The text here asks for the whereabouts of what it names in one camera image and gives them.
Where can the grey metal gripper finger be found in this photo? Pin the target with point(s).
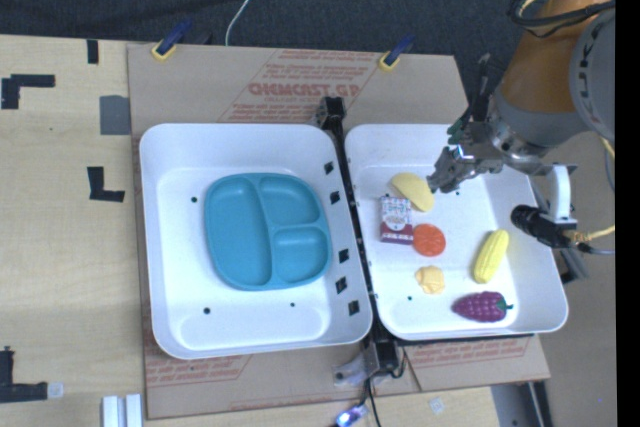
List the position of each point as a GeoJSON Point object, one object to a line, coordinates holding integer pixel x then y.
{"type": "Point", "coordinates": [441, 170]}
{"type": "Point", "coordinates": [456, 180]}

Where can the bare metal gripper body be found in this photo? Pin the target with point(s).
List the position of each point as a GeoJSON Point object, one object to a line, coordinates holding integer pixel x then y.
{"type": "Point", "coordinates": [492, 150]}

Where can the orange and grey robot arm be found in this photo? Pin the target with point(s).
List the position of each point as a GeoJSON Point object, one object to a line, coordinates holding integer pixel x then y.
{"type": "Point", "coordinates": [542, 75]}

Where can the yellow toy banana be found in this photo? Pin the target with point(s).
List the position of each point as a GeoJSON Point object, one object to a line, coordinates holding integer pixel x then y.
{"type": "Point", "coordinates": [414, 191]}

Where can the orange toy fruit slice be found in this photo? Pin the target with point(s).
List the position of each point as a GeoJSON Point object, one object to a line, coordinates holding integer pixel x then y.
{"type": "Point", "coordinates": [429, 240]}

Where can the red and white small carton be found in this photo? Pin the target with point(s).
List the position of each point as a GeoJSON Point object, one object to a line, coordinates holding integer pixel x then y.
{"type": "Point", "coordinates": [395, 220]}

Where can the yellow toy corn cob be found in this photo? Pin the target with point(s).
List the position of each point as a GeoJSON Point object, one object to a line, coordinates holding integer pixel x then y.
{"type": "Point", "coordinates": [491, 256]}

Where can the thin black and white rod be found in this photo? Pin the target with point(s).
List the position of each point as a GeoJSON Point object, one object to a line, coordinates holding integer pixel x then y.
{"type": "Point", "coordinates": [356, 220]}

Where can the pale yellow toy biscuit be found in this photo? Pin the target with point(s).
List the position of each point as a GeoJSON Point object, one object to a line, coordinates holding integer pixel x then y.
{"type": "Point", "coordinates": [430, 280]}

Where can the white plastic tray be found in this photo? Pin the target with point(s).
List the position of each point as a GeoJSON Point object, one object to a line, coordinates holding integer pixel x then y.
{"type": "Point", "coordinates": [530, 275]}
{"type": "Point", "coordinates": [170, 235]}

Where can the purple toy grapes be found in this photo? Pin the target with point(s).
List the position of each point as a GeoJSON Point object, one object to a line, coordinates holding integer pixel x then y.
{"type": "Point", "coordinates": [480, 307]}

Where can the blue divided plate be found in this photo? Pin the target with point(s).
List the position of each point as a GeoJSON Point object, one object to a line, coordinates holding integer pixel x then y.
{"type": "Point", "coordinates": [235, 230]}

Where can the brown cardboard board red print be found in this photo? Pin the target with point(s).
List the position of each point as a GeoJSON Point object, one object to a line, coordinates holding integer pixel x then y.
{"type": "Point", "coordinates": [200, 85]}

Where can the black cylinder on white bracket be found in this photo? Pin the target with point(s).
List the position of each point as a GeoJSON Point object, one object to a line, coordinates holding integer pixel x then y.
{"type": "Point", "coordinates": [542, 222]}

